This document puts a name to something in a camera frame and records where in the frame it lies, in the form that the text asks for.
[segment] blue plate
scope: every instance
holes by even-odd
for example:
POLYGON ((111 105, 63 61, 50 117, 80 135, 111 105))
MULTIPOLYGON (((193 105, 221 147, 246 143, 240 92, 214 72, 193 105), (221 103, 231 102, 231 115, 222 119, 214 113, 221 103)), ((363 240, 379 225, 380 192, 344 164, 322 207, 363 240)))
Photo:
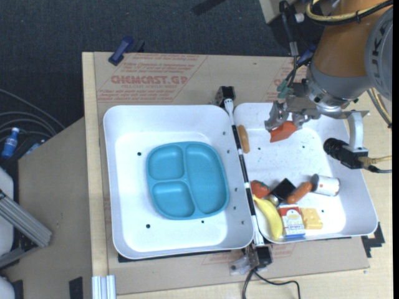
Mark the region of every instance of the blue plate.
POLYGON ((202 142, 158 146, 147 156, 147 181, 157 211, 170 219, 195 219, 221 212, 229 189, 216 150, 202 142))

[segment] blue clamp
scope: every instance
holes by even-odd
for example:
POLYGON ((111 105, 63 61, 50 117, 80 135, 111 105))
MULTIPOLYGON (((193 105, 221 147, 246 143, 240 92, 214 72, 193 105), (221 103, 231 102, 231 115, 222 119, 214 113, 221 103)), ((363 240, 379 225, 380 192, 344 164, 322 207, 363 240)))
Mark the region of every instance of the blue clamp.
POLYGON ((123 53, 128 52, 132 47, 134 39, 130 36, 125 36, 118 46, 118 49, 112 54, 108 61, 114 65, 118 65, 123 60, 123 53))

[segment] yellow sponge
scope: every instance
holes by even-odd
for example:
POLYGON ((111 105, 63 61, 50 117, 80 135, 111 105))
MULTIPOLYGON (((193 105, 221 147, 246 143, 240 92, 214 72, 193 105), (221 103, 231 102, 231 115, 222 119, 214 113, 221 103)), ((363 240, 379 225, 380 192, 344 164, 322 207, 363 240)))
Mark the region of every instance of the yellow sponge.
POLYGON ((305 229, 323 228, 323 223, 315 208, 301 208, 300 213, 302 214, 305 229))

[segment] white can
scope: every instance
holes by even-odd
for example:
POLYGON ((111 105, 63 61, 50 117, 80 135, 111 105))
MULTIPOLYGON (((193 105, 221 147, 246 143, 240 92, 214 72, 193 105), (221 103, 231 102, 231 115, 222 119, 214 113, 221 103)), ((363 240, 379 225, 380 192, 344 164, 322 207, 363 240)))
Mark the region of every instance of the white can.
POLYGON ((312 192, 327 196, 336 196, 339 192, 340 181, 338 178, 314 174, 310 182, 313 185, 312 192))

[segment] toy banana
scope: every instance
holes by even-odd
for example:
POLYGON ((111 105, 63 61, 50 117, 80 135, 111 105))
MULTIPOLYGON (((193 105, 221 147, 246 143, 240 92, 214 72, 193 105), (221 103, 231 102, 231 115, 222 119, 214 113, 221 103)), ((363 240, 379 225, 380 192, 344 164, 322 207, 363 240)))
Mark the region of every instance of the toy banana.
POLYGON ((282 234, 283 226, 276 207, 268 200, 257 198, 255 195, 252 196, 261 212, 265 215, 273 238, 278 239, 282 234))

